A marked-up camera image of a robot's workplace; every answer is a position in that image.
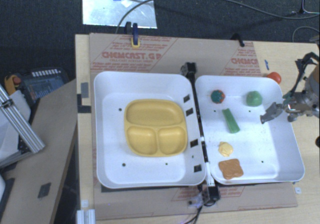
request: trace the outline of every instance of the wooden table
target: wooden table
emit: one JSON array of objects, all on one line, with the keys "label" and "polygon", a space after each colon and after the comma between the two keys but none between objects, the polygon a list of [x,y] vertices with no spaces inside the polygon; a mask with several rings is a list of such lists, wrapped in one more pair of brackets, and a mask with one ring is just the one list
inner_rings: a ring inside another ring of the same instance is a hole
[{"label": "wooden table", "polygon": [[[80,86],[84,81],[90,81],[89,59],[89,36],[76,35],[76,70],[77,70],[77,93],[80,94]],[[288,92],[294,85],[298,75],[295,60],[303,58],[306,53],[313,51],[319,55],[319,49],[315,44],[302,43],[274,43],[254,42],[259,66],[263,75],[268,74],[265,60],[268,61],[272,70],[279,71],[282,76],[280,84],[282,92]],[[308,67],[306,75],[309,75],[314,67]],[[298,91],[302,90],[304,83],[301,82]],[[82,105],[91,105],[91,99],[83,98]],[[198,219],[201,223],[318,223],[320,220],[320,170],[319,148],[315,145],[315,139],[319,136],[319,119],[316,117],[298,117],[292,124],[296,140],[305,166],[304,178],[294,187],[301,189],[301,194],[296,195],[297,208],[282,208],[271,210],[254,210],[240,212],[225,212],[200,214]],[[93,192],[93,156],[91,135],[91,114],[78,114],[78,144],[79,144],[79,175],[80,175],[80,199],[86,199],[87,207],[83,210],[94,208]],[[135,218],[123,220],[97,221],[98,224],[163,224],[184,223],[193,216],[178,215],[152,218]]]}]

